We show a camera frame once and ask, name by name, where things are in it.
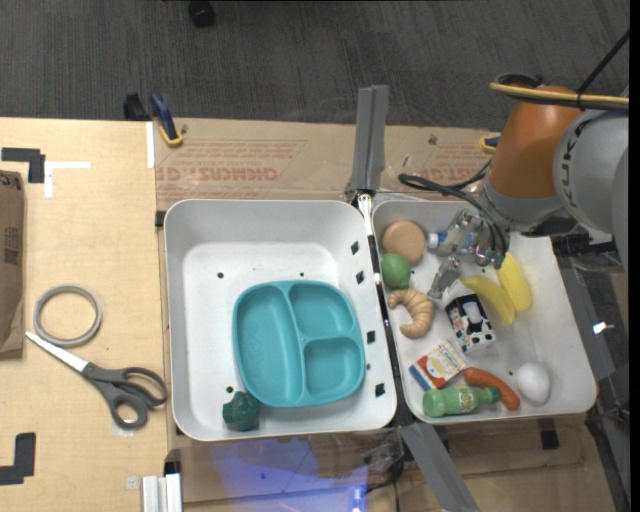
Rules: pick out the tan round bread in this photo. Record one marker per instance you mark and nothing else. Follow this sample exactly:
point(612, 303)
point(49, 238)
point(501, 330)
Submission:
point(404, 241)

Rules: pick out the orange and white carton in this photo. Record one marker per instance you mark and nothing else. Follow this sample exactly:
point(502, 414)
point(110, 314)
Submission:
point(439, 366)

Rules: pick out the blue divided plate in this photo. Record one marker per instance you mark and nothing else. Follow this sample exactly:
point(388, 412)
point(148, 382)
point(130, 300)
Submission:
point(300, 345)

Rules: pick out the green broccoli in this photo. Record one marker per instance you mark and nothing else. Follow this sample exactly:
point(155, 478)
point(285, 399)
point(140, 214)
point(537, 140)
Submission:
point(241, 411)

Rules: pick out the green plastic bottle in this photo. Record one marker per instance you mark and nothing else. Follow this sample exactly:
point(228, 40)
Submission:
point(455, 401)

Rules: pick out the black caster wheel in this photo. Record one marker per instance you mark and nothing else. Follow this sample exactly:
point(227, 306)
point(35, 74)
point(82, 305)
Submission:
point(202, 12)

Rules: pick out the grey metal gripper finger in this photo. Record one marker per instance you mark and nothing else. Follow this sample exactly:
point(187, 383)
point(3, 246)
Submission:
point(443, 279)

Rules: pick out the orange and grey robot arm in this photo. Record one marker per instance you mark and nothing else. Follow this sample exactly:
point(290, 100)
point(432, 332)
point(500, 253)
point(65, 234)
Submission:
point(530, 150)

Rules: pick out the grey tape roll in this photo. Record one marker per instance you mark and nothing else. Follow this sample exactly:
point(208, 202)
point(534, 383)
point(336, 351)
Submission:
point(40, 327)

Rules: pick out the tan croissant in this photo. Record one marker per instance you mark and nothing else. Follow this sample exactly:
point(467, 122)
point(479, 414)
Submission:
point(419, 312)

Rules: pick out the orange sausage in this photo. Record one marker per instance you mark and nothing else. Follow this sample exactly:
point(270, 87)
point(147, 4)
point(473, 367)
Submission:
point(492, 384)

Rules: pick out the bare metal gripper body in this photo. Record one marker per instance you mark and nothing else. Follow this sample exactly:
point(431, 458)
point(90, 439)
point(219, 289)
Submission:
point(475, 237)

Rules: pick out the brown cardboard board red print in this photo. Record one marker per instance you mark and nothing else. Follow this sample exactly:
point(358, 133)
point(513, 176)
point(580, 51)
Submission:
point(250, 160)

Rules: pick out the cow print milk carton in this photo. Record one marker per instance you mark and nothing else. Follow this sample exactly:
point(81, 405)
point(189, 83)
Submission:
point(471, 324)

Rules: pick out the brown paper bag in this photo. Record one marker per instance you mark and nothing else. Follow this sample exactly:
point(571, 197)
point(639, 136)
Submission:
point(11, 270)

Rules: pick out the yellow banana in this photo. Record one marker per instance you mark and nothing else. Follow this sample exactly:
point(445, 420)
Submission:
point(492, 296)

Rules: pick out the white egg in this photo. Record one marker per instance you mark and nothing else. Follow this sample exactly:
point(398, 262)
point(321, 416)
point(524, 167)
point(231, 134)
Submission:
point(533, 382)

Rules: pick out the yellow corn cob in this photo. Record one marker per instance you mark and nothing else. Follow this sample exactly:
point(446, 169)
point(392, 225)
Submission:
point(515, 285)

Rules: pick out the white bottle with blue label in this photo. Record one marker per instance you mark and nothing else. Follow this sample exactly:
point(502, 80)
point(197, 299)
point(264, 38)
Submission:
point(435, 240)

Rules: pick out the white plastic tray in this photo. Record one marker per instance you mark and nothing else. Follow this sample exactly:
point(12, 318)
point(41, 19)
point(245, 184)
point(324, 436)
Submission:
point(550, 320)
point(210, 300)

